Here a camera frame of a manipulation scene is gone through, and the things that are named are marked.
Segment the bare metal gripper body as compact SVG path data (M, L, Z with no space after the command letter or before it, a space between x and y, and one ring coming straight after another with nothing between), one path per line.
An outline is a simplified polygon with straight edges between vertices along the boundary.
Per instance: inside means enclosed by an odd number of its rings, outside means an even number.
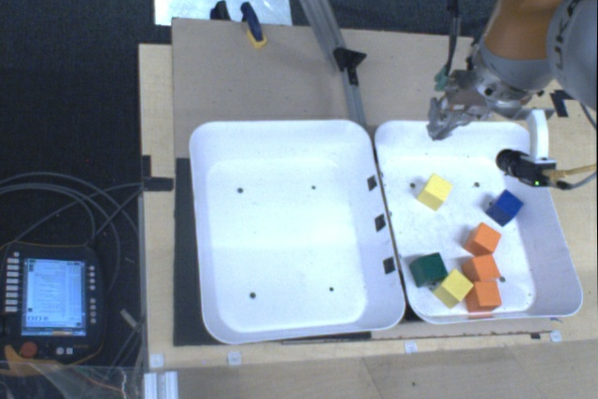
M470 122L492 113L512 119L531 101L533 93L507 84L486 70L455 70L440 100L440 119Z

